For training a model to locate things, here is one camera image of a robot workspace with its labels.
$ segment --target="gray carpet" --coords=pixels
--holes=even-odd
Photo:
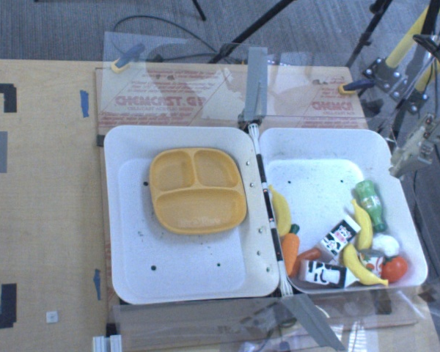
[[[250,27],[280,0],[198,0],[202,21],[191,0],[0,0],[0,59],[103,60],[104,34],[131,15],[153,15],[197,34],[214,48]],[[377,57],[388,56],[430,0],[394,0],[351,66],[354,79]],[[375,0],[298,0],[252,34],[248,45],[261,45],[276,59],[294,65],[344,66],[373,14]],[[139,18],[122,22],[118,32],[163,37],[191,36],[173,25]],[[420,116],[440,117],[440,76],[428,87],[429,101],[419,114],[408,114],[400,139]],[[369,119],[378,126],[391,116],[395,102],[381,90],[365,92],[364,102],[384,101],[382,112]],[[424,241],[430,266],[427,293],[440,331],[440,145],[433,163],[402,179],[408,203]]]

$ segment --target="orange carrot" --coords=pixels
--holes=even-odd
[[[298,255],[298,248],[300,247],[300,238],[297,236],[300,227],[297,224],[292,224],[290,232],[285,234],[282,238],[282,255],[284,257],[285,268],[287,275],[290,276]]]
[[[302,260],[310,260],[315,261],[318,260],[321,257],[321,250],[318,248],[311,248],[306,250],[303,253],[300,253],[297,258],[295,259],[295,262],[293,264],[293,268],[290,272],[290,277],[296,276],[298,274],[298,270],[300,270],[300,264]]]

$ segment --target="yellow banana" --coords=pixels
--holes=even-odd
[[[274,209],[277,232],[280,237],[283,237],[289,233],[292,227],[290,208],[285,197],[276,191],[272,185],[269,186],[269,190],[272,193],[272,208]]]
[[[342,262],[363,285],[388,286],[388,280],[378,278],[372,271],[362,265],[359,254],[352,243],[348,244],[342,251]]]
[[[361,228],[356,239],[356,248],[358,251],[369,249],[372,247],[373,241],[372,219],[368,212],[360,207],[356,199],[352,199],[351,202],[354,210],[353,217]]]

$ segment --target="tomato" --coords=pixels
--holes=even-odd
[[[408,270],[407,261],[400,255],[387,258],[381,269],[381,278],[393,283],[401,279]]]

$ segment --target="transparent plastic sheet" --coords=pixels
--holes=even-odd
[[[132,69],[133,73],[125,70],[123,73],[117,74],[111,70],[111,63],[120,57],[121,49],[122,53],[124,53],[141,41],[148,50],[140,55],[137,60],[132,62],[130,67],[128,67],[128,70]],[[208,67],[205,68],[206,70],[203,70],[202,67],[204,67],[209,58],[211,58],[211,54],[206,54],[203,58],[202,56],[196,57],[196,60],[193,60],[193,58],[178,59],[175,60],[176,63],[156,62],[158,55],[163,59],[167,59],[169,57],[175,57],[176,55],[182,57],[180,54],[199,52],[198,43],[196,44],[193,41],[150,37],[145,35],[107,33],[104,57],[105,66],[100,74],[102,87],[100,103],[98,104],[98,108],[100,108],[100,119],[98,124],[99,133],[104,135],[110,128],[116,125],[125,124],[185,126],[219,125],[238,127],[238,115],[244,109],[244,101],[246,97],[245,80],[247,77],[247,67],[246,64],[243,64],[242,62],[247,59],[248,48],[247,45],[236,46],[236,50],[233,53],[234,57],[232,56],[230,62],[223,61],[221,64],[208,65]],[[329,126],[329,124],[334,128],[370,128],[381,133],[391,144],[391,140],[394,138],[392,136],[392,127],[394,125],[395,107],[401,102],[401,99],[396,98],[394,95],[389,95],[387,90],[384,88],[380,89],[379,87],[372,87],[366,90],[363,94],[364,99],[362,99],[361,95],[357,94],[345,96],[338,95],[336,93],[337,86],[361,77],[358,74],[355,74],[355,72],[351,74],[350,70],[346,67],[338,69],[339,72],[337,74],[333,72],[326,73],[328,68],[326,66],[326,61],[323,60],[321,62],[319,58],[315,56],[312,58],[312,61],[315,63],[309,64],[309,61],[309,56],[303,56],[300,54],[281,54],[279,56],[276,54],[270,54],[268,56],[268,110],[263,120],[262,128],[270,128],[274,126],[317,128],[320,126]],[[431,62],[430,57],[427,56],[424,60],[425,69],[430,69],[430,64],[433,64],[433,62]],[[143,116],[146,115],[146,113],[137,116],[138,114],[134,112],[136,109],[111,110],[115,105],[107,108],[108,105],[105,104],[108,103],[108,101],[109,104],[111,101],[114,102],[117,93],[124,90],[132,92],[132,95],[126,95],[128,97],[136,97],[140,94],[146,94],[147,89],[136,86],[139,80],[137,77],[133,77],[135,74],[137,76],[143,75],[142,78],[145,78],[145,80],[141,82],[147,82],[146,80],[149,80],[148,83],[145,84],[147,87],[152,88],[153,85],[155,85],[154,89],[150,89],[150,92],[154,92],[154,98],[164,98],[169,93],[166,89],[163,89],[163,87],[160,89],[158,85],[156,85],[156,82],[159,81],[160,78],[166,78],[167,81],[171,82],[176,81],[179,72],[189,74],[193,77],[189,80],[184,79],[180,81],[181,85],[178,85],[177,87],[183,88],[188,86],[188,97],[200,98],[194,99],[197,100],[198,104],[195,106],[195,103],[193,103],[191,107],[194,108],[190,110],[191,115],[189,115],[188,118],[183,118],[184,120],[178,119],[179,110],[175,112],[164,110],[160,113],[160,115],[164,116],[161,120],[147,121],[144,120],[146,117]],[[125,80],[119,84],[114,82],[115,74],[117,74],[119,79],[121,79],[121,75],[123,75]],[[128,81],[132,83],[132,89],[127,88]],[[291,81],[293,81],[294,85],[292,88],[288,86]],[[210,85],[208,85],[209,87],[204,88],[204,86],[199,85],[199,82],[204,86],[205,84]],[[438,87],[438,93],[440,93],[440,77],[438,78],[438,84],[428,82],[427,87],[425,88],[429,100],[440,98],[440,96],[436,97],[437,90],[435,90],[434,87]],[[310,95],[312,95],[312,102],[302,110],[297,109],[296,105],[293,105],[294,97],[297,95],[300,95],[300,99],[302,100],[309,100]],[[228,108],[225,108],[225,101],[228,102],[231,100],[233,100],[233,103],[228,105]],[[290,107],[290,102],[292,102],[292,108],[287,109],[287,107]],[[133,102],[132,106],[136,106],[137,103],[143,102]],[[432,103],[425,103],[421,105],[418,113],[406,114],[406,119],[404,120],[405,124],[401,125],[400,131],[398,132],[400,142],[396,143],[397,146],[402,146],[404,144],[407,135],[409,135],[414,129],[414,121],[422,116],[424,110],[430,110],[431,108],[433,108]],[[113,114],[113,120],[107,119],[108,115],[111,117],[111,114]],[[116,114],[120,120],[114,120],[114,114]],[[193,115],[198,117],[198,119],[192,119]],[[166,120],[166,116],[169,118],[175,118],[173,120]],[[346,126],[343,122],[351,122],[351,124]],[[410,183],[410,186],[412,185],[408,177],[403,177],[402,182],[403,185],[405,182]],[[426,239],[430,245],[430,231],[427,231],[427,229],[421,231],[421,237]],[[414,294],[403,296],[402,294],[404,294],[405,291],[396,294],[391,293],[390,302],[392,303],[392,310],[390,315],[371,315],[370,313],[366,313],[366,311],[369,310],[368,301],[374,301],[375,297],[380,297],[380,295],[375,295],[374,293],[381,293],[381,291],[367,291],[363,295],[369,296],[369,298],[366,299],[366,303],[365,301],[354,301],[354,298],[348,298],[346,300],[342,298],[340,300],[337,299],[337,302],[344,300],[343,303],[347,304],[348,307],[352,307],[352,305],[349,304],[355,305],[358,310],[356,313],[354,312],[353,315],[349,315],[341,309],[340,321],[336,323],[330,322],[329,324],[341,340],[353,340],[352,345],[344,343],[349,351],[379,351],[378,343],[375,343],[375,339],[378,339],[378,331],[375,331],[376,334],[374,334],[372,330],[378,330],[389,326],[410,326],[423,323],[428,315],[425,302],[421,302],[420,299],[423,298],[430,302],[430,296],[440,296],[440,284],[438,278],[431,280],[428,285],[423,286],[422,288],[415,289],[415,291],[419,292],[421,296]],[[241,300],[245,301],[245,304],[249,304],[249,306],[257,304],[257,301],[277,301],[276,299],[271,298]],[[336,310],[332,305],[326,302],[325,299],[319,298],[319,296],[316,298],[314,297],[313,301],[328,314],[333,310]],[[158,310],[160,310],[160,313],[164,313],[167,309],[171,309],[170,307],[172,305],[173,304],[167,304],[166,306],[168,308],[164,308],[164,305],[161,305]],[[196,306],[196,304],[178,305]],[[269,322],[265,322],[262,319],[261,321],[264,322],[264,324],[255,328],[253,330],[254,332],[252,332],[251,329],[244,328],[242,325],[238,326],[236,321],[233,321],[232,324],[221,324],[219,329],[215,329],[213,334],[210,334],[213,330],[209,329],[210,326],[206,326],[203,331],[198,332],[198,323],[193,322],[187,327],[187,329],[183,329],[183,326],[180,325],[177,320],[166,322],[166,318],[161,317],[160,323],[152,323],[154,329],[150,332],[155,333],[155,335],[157,335],[160,330],[162,330],[162,332],[159,334],[159,339],[152,339],[153,334],[149,331],[147,331],[147,334],[145,331],[140,331],[143,327],[131,328],[132,326],[135,327],[137,324],[138,321],[135,320],[140,320],[142,325],[145,326],[150,323],[148,318],[139,318],[139,316],[136,315],[136,308],[139,308],[139,306],[115,306],[114,316],[117,319],[117,325],[121,334],[135,335],[134,340],[138,340],[138,342],[141,342],[142,344],[133,342],[133,347],[141,348],[142,350],[168,348],[173,345],[181,346],[183,344],[183,339],[179,338],[179,336],[182,334],[187,343],[186,345],[190,346],[206,345],[211,341],[213,343],[220,343],[220,351],[279,351],[281,348],[280,342],[284,336],[284,329],[278,327],[278,324],[281,322],[277,323],[276,320],[272,319],[269,320]],[[440,309],[432,309],[434,311],[433,316],[440,319]],[[140,314],[142,314],[142,307],[140,307],[139,310]],[[170,332],[173,330],[179,330],[179,334],[175,331],[167,337],[167,329],[170,330]],[[274,336],[274,332],[282,332],[282,337],[280,337],[280,334],[279,336]],[[412,331],[408,332],[409,334],[406,335],[407,341],[405,347],[408,346],[407,343],[411,344],[415,340],[411,339],[410,335]],[[205,337],[206,335],[211,335],[212,340]],[[287,338],[290,339],[287,339],[290,347],[296,348],[296,350],[318,348],[316,342],[307,335],[303,329],[300,331],[291,331],[290,334],[287,334]],[[147,345],[147,340],[153,340],[155,344],[150,347]]]

